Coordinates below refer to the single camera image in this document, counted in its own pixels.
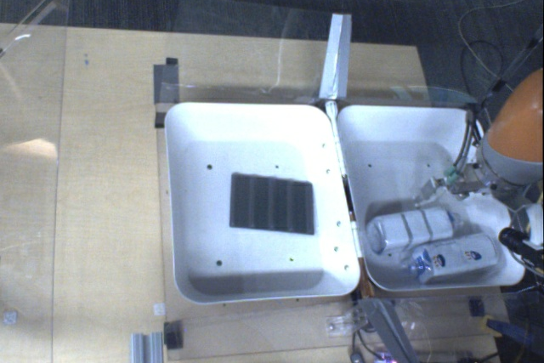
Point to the white plastic tray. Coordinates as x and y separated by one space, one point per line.
395 140
255 132

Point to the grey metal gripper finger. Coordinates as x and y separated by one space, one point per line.
426 193
438 183

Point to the thin black and white rod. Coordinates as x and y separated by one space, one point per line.
349 200

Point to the clear plastic bottle blue print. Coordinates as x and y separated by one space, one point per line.
459 257

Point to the black cylinder on white bracket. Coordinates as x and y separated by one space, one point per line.
516 240

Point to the black ribbed rectangular block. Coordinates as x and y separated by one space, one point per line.
272 204

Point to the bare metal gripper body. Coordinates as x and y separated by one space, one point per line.
476 183

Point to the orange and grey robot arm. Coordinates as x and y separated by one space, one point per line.
519 127

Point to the clear plastic bottle white label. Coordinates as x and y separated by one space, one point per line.
408 227

